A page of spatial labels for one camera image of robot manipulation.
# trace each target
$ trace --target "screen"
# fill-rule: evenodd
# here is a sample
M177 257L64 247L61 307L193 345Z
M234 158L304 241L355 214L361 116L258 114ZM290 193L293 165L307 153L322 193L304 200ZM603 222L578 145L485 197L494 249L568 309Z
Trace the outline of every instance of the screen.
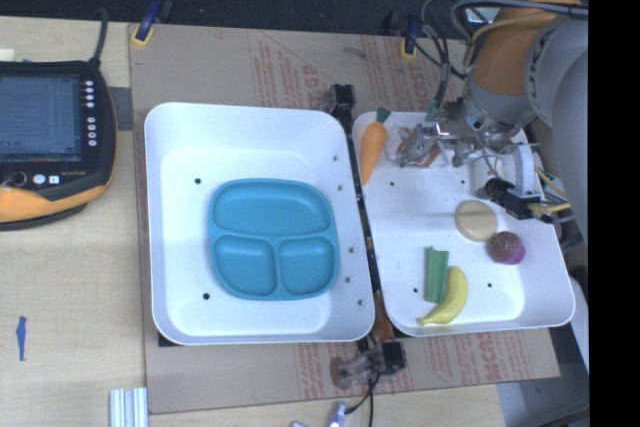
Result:
M80 161L79 78L0 75L0 162Z

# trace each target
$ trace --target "blue marker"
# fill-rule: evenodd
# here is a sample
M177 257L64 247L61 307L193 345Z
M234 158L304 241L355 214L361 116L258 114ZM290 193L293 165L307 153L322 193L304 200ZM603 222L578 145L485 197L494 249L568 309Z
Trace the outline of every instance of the blue marker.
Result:
M20 315L20 320L18 321L16 335L18 336L18 347L20 347L20 361L24 361L24 342L27 338L27 319L22 315Z

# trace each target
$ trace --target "toy vegetable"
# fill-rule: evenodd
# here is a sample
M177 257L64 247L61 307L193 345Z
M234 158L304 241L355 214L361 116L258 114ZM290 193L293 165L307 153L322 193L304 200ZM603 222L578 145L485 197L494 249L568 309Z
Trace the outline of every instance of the toy vegetable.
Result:
M384 148L387 129L383 123L390 114L391 112L384 107L378 107L376 120L364 129L360 146L360 180L362 185L369 181L371 172Z

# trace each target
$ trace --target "cardboard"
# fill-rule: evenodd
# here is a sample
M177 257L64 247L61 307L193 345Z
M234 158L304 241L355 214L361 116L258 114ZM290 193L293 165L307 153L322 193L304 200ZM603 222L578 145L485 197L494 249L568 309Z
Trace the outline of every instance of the cardboard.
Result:
M148 46L130 44L134 152L149 410L155 413L361 396L332 379L356 343L175 346L151 314L143 124L168 101L318 108L332 84L352 84L358 114L384 105L419 111L435 93L439 67L400 57L397 37L158 25ZM430 41L422 42L427 51ZM454 66L463 47L450 42ZM446 100L461 93L452 80ZM548 329L401 338L407 367L376 393L397 393L559 375Z

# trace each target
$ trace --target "green vegetable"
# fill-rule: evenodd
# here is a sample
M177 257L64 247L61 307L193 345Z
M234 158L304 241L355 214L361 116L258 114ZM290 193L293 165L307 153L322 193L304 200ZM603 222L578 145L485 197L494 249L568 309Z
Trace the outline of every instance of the green vegetable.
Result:
M429 247L425 254L427 275L425 279L425 300L441 303L449 267L449 251L437 251Z

